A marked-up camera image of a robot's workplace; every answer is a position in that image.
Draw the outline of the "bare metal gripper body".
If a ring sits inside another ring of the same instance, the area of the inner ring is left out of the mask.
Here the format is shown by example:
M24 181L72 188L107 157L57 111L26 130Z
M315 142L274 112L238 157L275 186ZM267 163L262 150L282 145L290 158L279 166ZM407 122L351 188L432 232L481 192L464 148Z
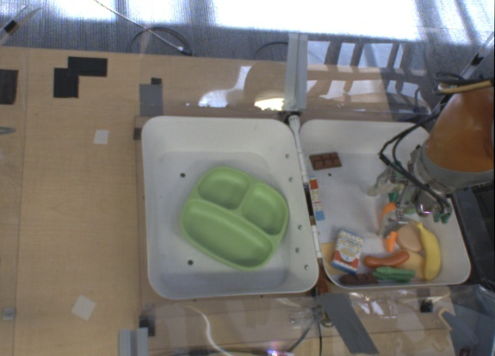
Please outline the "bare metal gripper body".
M399 207L414 210L420 217L450 217L452 205L447 189L426 167L423 148L417 146L410 154L406 166L401 166L405 188L401 192Z

